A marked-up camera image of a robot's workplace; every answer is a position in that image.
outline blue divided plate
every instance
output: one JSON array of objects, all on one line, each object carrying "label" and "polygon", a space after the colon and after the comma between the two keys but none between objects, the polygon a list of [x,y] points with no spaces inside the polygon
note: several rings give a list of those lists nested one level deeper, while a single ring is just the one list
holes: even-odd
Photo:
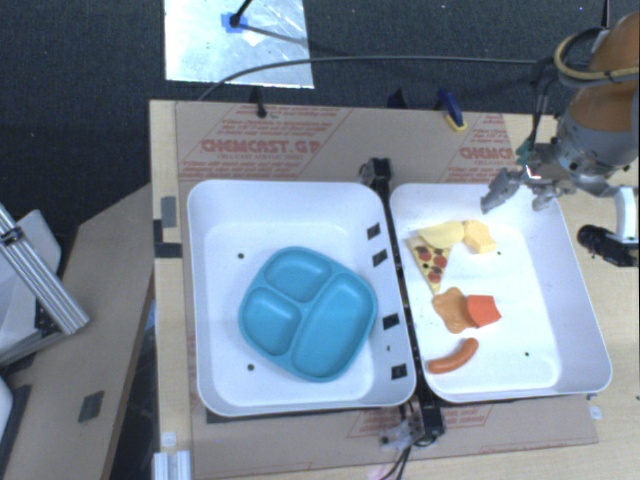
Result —
[{"label": "blue divided plate", "polygon": [[303,247],[260,269],[240,306],[245,340],[307,380],[328,382],[351,365],[377,314],[371,287],[351,270]]}]

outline pizza slice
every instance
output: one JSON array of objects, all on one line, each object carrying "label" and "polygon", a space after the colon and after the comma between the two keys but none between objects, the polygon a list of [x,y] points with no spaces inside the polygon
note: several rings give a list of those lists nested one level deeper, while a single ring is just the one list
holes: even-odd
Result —
[{"label": "pizza slice", "polygon": [[407,245],[411,250],[422,276],[425,278],[431,291],[436,295],[440,291],[440,283],[444,270],[449,261],[451,249],[437,249],[432,247],[420,236],[407,239]]}]

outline white container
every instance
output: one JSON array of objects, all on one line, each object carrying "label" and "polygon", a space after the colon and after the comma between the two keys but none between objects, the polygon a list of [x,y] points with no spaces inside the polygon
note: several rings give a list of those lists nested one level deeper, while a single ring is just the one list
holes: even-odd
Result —
[{"label": "white container", "polygon": [[[482,185],[408,184],[391,208],[409,302],[427,383],[451,402],[593,393],[611,379],[611,363],[557,201],[534,212],[521,189],[486,215]],[[404,241],[416,230],[449,220],[487,224],[496,252],[476,254],[463,243],[451,249],[440,293],[493,295],[502,318],[478,329],[450,333],[431,304],[433,294]],[[463,338],[479,348],[471,361],[447,374],[425,362],[451,354]]]},{"label": "white container", "polygon": [[[243,416],[380,407],[412,395],[415,369],[402,300],[384,209],[372,190],[356,183],[209,180],[193,188],[187,208],[198,389],[209,409]],[[295,376],[262,357],[240,333],[238,310],[251,281],[271,255],[291,246],[342,264],[377,297],[367,342],[331,382]],[[379,253],[386,259],[374,266]],[[390,315],[398,323],[385,330],[383,319]],[[403,365],[405,374],[398,376]]]}]

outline yellow cable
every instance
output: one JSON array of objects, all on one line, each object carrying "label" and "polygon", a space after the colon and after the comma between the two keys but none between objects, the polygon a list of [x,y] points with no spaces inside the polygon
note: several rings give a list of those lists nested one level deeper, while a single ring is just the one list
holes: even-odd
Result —
[{"label": "yellow cable", "polygon": [[562,54],[564,53],[564,49],[567,46],[567,43],[574,37],[575,35],[569,36],[564,41],[562,41],[553,54],[553,62],[558,68],[558,71],[560,71],[562,74],[578,80],[615,80],[616,78],[622,76],[638,75],[640,73],[640,69],[638,69],[637,67],[614,69],[612,71],[579,71],[577,69],[570,68],[564,62],[562,62]]}]

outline hot dog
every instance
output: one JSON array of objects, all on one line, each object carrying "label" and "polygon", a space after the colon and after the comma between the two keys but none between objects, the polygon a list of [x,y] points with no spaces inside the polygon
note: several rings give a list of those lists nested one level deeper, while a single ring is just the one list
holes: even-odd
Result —
[{"label": "hot dog", "polygon": [[478,340],[475,338],[467,338],[462,346],[452,355],[440,359],[433,359],[427,363],[427,369],[431,373],[448,373],[460,368],[478,350]]}]

